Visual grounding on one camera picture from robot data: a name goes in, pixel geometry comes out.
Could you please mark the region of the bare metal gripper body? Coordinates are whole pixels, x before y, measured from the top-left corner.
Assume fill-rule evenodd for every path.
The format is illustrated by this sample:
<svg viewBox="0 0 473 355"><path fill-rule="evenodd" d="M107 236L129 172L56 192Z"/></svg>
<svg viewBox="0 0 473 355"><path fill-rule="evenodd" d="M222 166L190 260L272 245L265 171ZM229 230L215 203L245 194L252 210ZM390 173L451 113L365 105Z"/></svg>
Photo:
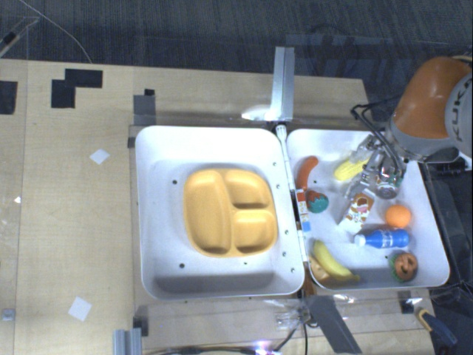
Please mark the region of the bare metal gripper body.
<svg viewBox="0 0 473 355"><path fill-rule="evenodd" d="M406 164L397 153L384 146L375 145L363 169L363 182L374 185L377 182L400 185L404 180Z"/></svg>

